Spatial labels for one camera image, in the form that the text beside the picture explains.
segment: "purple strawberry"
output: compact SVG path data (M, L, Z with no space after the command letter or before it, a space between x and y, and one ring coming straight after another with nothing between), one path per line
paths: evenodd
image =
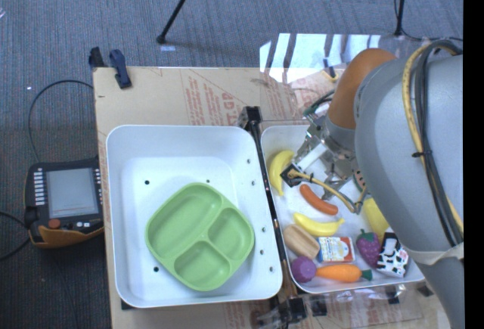
M356 238L356 246L361 254L361 257L372 268L377 267L378 256L380 255L381 245L378 241L378 236L374 232L365 232L361 230L361 234Z

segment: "yellow banana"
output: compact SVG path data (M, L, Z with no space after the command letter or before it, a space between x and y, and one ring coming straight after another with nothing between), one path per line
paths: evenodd
M338 231L340 225L345 222L342 217L335 222L316 222L302 213L295 212L293 214L294 222L304 228L308 233L314 237L332 236Z
M269 166L269 182L278 192L279 196L282 196L284 192L282 191L282 177L281 173L289 165L290 161L293 159L294 152L292 150L286 149L278 152L271 161Z

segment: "black clamp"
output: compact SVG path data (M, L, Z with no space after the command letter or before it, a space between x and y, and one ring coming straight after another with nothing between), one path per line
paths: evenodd
M123 53L119 49L113 49L109 53L109 58L114 68L116 68L116 81L120 88L131 87L131 79L128 75L128 70L126 69L126 59Z

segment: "gray carpet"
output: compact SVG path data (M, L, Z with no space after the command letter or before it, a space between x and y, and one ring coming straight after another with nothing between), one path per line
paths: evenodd
M279 33L392 35L399 0L187 0L166 38L156 42L178 0L0 0L0 211L23 218L23 188L36 161L29 107L62 79L91 83L88 56L129 66L258 67L259 48ZM464 0L405 0L402 28L417 39L463 46ZM44 162L97 153L92 90L62 83L33 107L33 141ZM0 256L26 230L0 215ZM0 327L108 328L104 237L45 251L26 244L0 261Z

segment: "white tray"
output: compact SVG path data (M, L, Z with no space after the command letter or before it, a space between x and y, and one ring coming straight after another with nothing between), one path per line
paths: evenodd
M264 153L264 159L267 163L270 163L271 157L278 151L283 149L290 149L297 152L304 142L306 136L306 130L308 125L276 125L268 127L262 132L261 136L261 146L262 152ZM307 170L308 174L314 173L314 177L324 181L326 179L326 174L324 173L324 164L320 160L316 160ZM311 188L313 191L321 196L323 194L323 188L319 185L312 184ZM353 202L356 202L358 196L360 195L353 180L349 180L340 189L346 196L348 196ZM310 218L317 220L319 222L330 222L335 220L335 216L326 216L325 214L315 210L311 207L303 198L299 192L299 186L294 186L290 188L289 185L283 182L283 196L279 196L274 188L271 188L271 193L275 202L275 209L278 215L279 224L281 230L283 231L289 224L293 224L293 213L299 212L303 213ZM342 216L345 222L338 228L337 233L334 236L348 236L353 240L353 245L355 246L356 238L358 237L361 229L365 231L371 231L368 220L363 213L360 215L355 215L351 213L343 204L343 202L336 197L332 197L331 203L335 204L339 208L339 213L337 217ZM296 254L285 247L287 258L289 262L292 262L296 258ZM358 255L356 246L356 261L353 263L358 265L361 269L370 268L366 262ZM403 278L390 277L376 270L372 271L373 280L366 281L361 279L358 282L352 283L342 283L339 281L333 281L324 278L314 277L310 282L300 284L294 278L294 283L306 293L330 293L334 291L342 290L352 290L359 289L363 287L375 287L389 284L404 284L407 282L422 281L424 276L422 275L420 269L413 263L410 259L408 263L408 268L405 276Z
M263 300L281 288L282 271L256 145L235 126L115 128L107 137L114 272L130 306L154 308ZM150 253L148 219L178 189L209 183L248 218L255 244L240 268L215 290L192 290Z

